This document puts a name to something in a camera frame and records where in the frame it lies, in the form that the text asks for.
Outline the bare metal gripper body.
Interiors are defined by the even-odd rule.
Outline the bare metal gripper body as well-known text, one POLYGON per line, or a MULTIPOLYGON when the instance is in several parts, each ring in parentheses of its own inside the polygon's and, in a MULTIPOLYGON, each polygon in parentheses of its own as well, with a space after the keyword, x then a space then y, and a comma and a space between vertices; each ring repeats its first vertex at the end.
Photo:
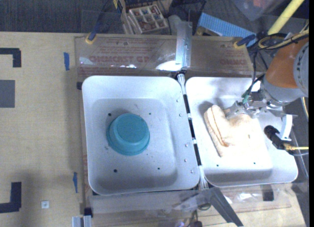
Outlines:
POLYGON ((273 99, 267 92, 253 91, 243 94, 242 98, 243 108, 252 118, 267 112, 281 117, 283 113, 283 104, 273 99))

